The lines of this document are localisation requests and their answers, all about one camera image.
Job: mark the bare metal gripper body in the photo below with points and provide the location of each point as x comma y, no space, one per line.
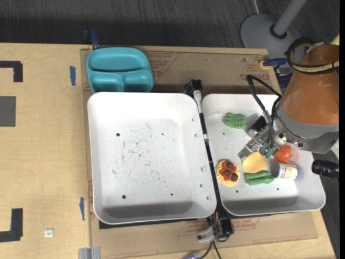
262,137

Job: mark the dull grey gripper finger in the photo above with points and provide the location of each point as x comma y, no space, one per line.
249,150

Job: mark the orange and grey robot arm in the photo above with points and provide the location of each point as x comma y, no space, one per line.
310,90

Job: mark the yellow toy fruit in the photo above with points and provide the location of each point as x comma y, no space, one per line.
254,163

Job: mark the orange toy pepper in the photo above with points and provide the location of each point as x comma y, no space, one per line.
283,154

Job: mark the green toy bean pods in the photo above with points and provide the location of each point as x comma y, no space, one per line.
258,178

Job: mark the round yellow toy pizza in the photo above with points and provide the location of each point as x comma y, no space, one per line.
227,173

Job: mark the green toy grapes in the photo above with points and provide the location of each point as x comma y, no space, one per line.
235,120

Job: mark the small white can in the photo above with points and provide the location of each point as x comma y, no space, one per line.
287,171

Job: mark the thin black and white rod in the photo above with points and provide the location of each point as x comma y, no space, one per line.
205,133

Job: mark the white plastic tray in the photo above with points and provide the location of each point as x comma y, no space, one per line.
145,155
269,198

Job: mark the grey stand with round base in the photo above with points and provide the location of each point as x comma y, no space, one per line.
265,31

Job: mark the brown cardboard board red print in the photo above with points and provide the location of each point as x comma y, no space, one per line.
172,66

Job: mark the blue divided plate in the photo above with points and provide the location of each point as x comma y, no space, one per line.
118,69

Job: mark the black cylinder on white bracket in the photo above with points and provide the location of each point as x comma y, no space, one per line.
323,168

